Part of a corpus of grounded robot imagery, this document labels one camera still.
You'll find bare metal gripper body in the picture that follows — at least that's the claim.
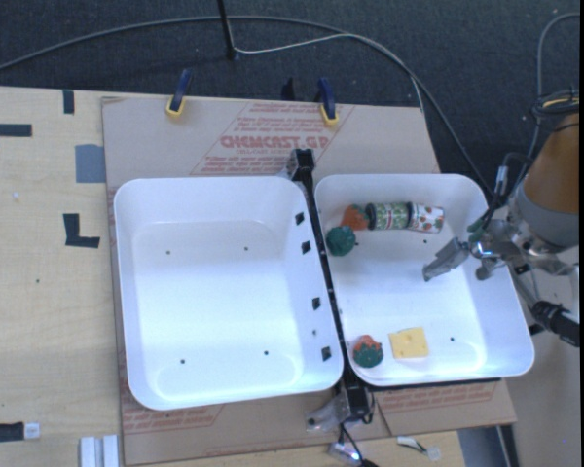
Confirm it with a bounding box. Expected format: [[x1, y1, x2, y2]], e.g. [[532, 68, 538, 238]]
[[468, 218, 579, 281]]

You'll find white can with strawberry print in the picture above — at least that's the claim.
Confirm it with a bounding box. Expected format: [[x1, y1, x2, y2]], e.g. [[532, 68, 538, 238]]
[[405, 202, 446, 235]]

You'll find white plastic tray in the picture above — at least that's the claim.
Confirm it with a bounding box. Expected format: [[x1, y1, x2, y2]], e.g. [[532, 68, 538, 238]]
[[112, 175, 347, 413], [313, 172, 537, 388]]

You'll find yellow toy cheese slice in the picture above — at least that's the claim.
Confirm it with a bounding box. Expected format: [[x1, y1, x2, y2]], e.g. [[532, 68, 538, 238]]
[[387, 326, 431, 361]]

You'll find orange toy carrot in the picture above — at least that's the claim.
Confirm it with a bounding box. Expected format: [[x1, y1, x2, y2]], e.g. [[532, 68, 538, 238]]
[[340, 203, 372, 233]]

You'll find green toy broccoli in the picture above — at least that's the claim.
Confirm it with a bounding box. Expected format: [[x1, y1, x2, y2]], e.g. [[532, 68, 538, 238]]
[[325, 225, 358, 258]]

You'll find thin black rod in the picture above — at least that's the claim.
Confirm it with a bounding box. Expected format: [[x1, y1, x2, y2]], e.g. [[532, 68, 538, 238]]
[[302, 177, 353, 389]]

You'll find red and green toy strawberry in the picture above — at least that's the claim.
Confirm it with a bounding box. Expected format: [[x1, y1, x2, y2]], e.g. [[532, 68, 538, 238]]
[[352, 334, 384, 370]]

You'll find brown cardboard board red print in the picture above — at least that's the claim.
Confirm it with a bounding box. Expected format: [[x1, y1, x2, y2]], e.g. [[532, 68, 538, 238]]
[[100, 95, 518, 467]]

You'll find black cylinder on white bracket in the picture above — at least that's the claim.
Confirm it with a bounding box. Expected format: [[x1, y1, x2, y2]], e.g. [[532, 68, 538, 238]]
[[529, 299, 581, 348]]

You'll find black block with thin wires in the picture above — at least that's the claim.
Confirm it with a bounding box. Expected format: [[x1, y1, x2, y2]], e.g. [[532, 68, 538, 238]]
[[288, 147, 318, 184], [342, 381, 375, 421]]

